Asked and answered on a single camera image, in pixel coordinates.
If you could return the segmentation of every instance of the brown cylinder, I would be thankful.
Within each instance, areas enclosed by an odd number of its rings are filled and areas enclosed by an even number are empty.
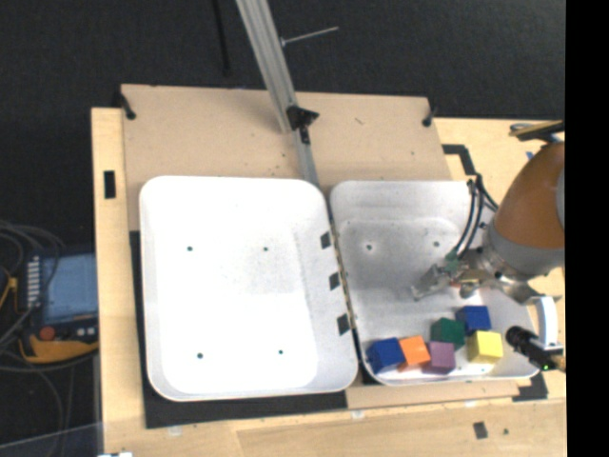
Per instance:
[[[495,215],[495,229],[506,239],[533,248],[564,248],[557,209],[564,143],[543,147],[522,168]]]

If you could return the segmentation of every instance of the red button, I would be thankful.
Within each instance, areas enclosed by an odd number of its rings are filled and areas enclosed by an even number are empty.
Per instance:
[[[42,327],[38,332],[40,336],[40,340],[44,340],[45,342],[50,342],[55,338],[55,328],[53,327]]]

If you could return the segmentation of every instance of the wooden table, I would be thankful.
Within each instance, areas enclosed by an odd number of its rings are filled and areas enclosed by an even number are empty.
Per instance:
[[[512,401],[528,380],[400,388],[358,380],[346,392],[347,410],[147,429],[128,242],[129,230],[137,229],[138,188],[160,173],[298,177],[298,171],[291,138],[274,129],[265,91],[126,86],[123,93],[136,121],[119,109],[91,114],[105,451],[136,457],[566,455],[566,379],[557,372],[544,374],[544,400]],[[466,145],[499,200],[526,153],[540,145],[508,138],[514,121],[507,120],[436,119],[421,129],[424,99],[299,93],[299,101],[321,113],[311,136],[325,192],[349,178],[462,180],[458,157],[442,153],[442,144],[456,144]],[[175,155],[197,144],[198,151]],[[107,198],[109,171],[116,191]],[[534,287],[564,294],[562,272]],[[564,301],[557,306],[564,343]],[[477,438],[473,426],[480,422],[487,438]]]

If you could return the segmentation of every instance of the orange cube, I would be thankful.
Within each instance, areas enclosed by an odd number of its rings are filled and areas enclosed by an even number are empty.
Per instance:
[[[423,366],[431,361],[431,355],[421,335],[401,339],[400,347],[406,362],[398,366],[399,371]]]

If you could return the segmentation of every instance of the green cube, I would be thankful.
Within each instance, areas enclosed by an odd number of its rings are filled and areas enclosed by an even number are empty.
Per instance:
[[[455,346],[455,350],[458,350],[465,345],[465,323],[441,318],[431,326],[431,340],[450,342]]]

